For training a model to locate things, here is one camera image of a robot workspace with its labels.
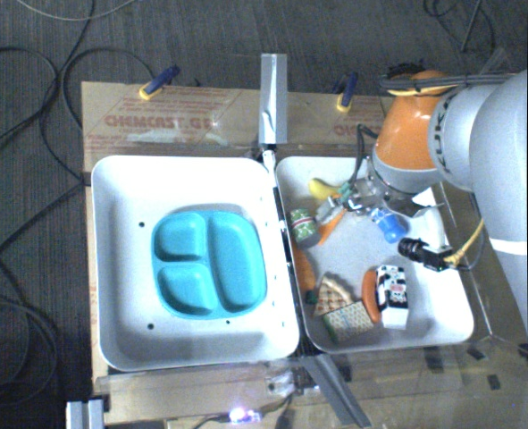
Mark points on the blue divided plate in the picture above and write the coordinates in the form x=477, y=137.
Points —
x=234, y=257

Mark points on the green and white can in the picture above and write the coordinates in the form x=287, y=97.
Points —
x=303, y=227

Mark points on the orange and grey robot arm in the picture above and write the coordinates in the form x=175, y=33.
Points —
x=478, y=150

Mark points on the yellow banana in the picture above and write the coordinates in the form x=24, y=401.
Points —
x=320, y=188

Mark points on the white plastic tray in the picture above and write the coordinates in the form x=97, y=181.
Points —
x=125, y=239
x=424, y=311

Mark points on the pizza slice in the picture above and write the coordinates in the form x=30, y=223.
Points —
x=331, y=295

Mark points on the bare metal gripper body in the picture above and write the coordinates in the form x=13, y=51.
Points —
x=373, y=192

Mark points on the green patterned box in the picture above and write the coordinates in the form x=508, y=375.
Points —
x=348, y=322

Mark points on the cow print milk carton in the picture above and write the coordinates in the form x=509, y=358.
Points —
x=393, y=295

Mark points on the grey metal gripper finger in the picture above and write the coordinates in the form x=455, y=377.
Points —
x=327, y=208
x=352, y=204

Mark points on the long orange carrot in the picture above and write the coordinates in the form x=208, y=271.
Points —
x=304, y=268

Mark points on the black cylinder on white bracket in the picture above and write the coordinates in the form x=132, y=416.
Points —
x=424, y=252

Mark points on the short orange carrot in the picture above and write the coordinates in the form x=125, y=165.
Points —
x=330, y=229

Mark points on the orange sausage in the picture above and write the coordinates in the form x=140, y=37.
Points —
x=369, y=295

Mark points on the blue bottle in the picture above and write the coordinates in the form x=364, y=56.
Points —
x=391, y=228

